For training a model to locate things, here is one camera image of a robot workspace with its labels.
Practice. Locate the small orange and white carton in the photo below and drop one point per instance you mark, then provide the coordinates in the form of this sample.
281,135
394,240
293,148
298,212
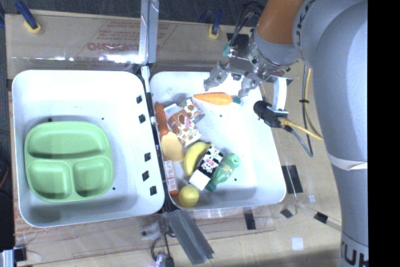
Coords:
193,109

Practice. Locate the white plastic tray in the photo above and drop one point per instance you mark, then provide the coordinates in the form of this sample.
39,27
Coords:
87,93
247,147

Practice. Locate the orange carrot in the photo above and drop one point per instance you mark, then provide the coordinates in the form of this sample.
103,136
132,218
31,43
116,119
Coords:
214,98

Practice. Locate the green bottle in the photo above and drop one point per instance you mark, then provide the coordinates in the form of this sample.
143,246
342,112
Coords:
223,172

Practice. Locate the large orange and white carton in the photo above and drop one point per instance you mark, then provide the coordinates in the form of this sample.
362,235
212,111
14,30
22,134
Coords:
184,129

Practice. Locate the black cylinder on white bracket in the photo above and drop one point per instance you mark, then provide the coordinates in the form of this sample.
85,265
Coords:
268,112

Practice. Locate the orange sausage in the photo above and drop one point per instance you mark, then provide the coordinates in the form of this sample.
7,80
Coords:
161,120

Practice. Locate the green divided plate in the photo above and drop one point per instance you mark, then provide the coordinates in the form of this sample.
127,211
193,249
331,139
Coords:
67,162

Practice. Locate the yellow banana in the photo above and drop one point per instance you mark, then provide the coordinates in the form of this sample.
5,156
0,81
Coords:
192,156

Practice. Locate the black and white cow carton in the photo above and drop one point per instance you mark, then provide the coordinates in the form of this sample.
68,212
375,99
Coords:
207,165

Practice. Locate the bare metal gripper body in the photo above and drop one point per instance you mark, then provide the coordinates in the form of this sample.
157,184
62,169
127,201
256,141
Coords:
247,65

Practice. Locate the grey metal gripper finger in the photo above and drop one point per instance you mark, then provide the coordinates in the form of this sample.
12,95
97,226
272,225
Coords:
216,76
247,86

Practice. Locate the orange and white packet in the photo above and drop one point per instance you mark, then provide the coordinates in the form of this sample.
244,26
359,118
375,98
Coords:
171,178

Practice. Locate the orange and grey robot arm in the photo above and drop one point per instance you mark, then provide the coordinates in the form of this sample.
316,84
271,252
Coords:
337,72

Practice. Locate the brown cardboard board red print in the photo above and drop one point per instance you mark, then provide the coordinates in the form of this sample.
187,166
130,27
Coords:
81,40

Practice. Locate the yellow lemon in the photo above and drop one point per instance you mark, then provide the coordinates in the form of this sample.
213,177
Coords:
188,196

